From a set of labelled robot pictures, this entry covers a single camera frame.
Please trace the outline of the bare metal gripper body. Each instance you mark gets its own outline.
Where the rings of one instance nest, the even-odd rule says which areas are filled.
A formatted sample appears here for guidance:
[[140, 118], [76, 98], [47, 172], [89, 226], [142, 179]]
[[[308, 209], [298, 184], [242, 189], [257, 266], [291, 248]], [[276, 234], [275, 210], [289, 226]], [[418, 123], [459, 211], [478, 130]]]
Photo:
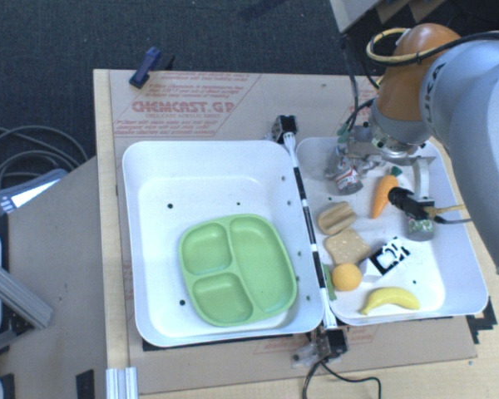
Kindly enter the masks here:
[[410, 165], [418, 145], [404, 144], [376, 125], [354, 126], [343, 133], [346, 156], [357, 165]]

